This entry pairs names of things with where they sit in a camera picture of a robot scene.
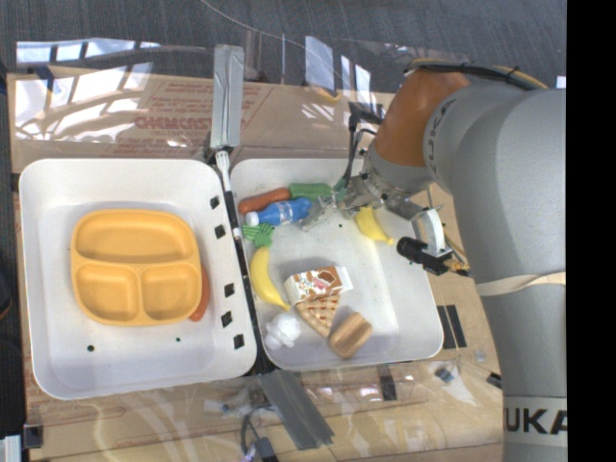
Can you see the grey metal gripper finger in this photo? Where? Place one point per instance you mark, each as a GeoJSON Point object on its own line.
{"type": "Point", "coordinates": [329, 199]}
{"type": "Point", "coordinates": [314, 217]}

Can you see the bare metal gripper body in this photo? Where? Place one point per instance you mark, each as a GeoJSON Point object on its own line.
{"type": "Point", "coordinates": [362, 194]}

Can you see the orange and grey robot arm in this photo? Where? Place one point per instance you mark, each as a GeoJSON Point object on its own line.
{"type": "Point", "coordinates": [500, 171]}

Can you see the green cylinder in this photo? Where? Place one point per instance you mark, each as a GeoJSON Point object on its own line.
{"type": "Point", "coordinates": [310, 190]}

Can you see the yellow banana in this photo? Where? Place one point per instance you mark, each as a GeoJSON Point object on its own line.
{"type": "Point", "coordinates": [262, 277]}
{"type": "Point", "coordinates": [368, 224]}

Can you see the blue bottle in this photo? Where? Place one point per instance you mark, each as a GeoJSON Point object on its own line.
{"type": "Point", "coordinates": [281, 212]}

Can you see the orange sausage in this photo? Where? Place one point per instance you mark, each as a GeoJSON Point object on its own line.
{"type": "Point", "coordinates": [262, 201]}
{"type": "Point", "coordinates": [204, 296]}

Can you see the white printed carton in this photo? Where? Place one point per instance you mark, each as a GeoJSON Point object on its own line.
{"type": "Point", "coordinates": [317, 282]}

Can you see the brown cardboard board red print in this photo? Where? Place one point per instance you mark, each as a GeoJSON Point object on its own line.
{"type": "Point", "coordinates": [298, 113]}

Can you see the pizza slice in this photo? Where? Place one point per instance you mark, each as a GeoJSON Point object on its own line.
{"type": "Point", "coordinates": [320, 313]}

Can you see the white plastic tray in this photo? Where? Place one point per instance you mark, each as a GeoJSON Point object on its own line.
{"type": "Point", "coordinates": [385, 306]}
{"type": "Point", "coordinates": [120, 354]}

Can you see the white crumpled lump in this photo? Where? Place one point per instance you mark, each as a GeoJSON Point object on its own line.
{"type": "Point", "coordinates": [283, 330]}

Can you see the brown bread bun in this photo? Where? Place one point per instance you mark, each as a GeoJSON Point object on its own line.
{"type": "Point", "coordinates": [350, 335]}

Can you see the orange divided plate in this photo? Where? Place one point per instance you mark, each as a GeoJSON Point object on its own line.
{"type": "Point", "coordinates": [137, 265]}

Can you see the black cylinder on white bracket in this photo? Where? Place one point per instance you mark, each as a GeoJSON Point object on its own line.
{"type": "Point", "coordinates": [426, 253]}

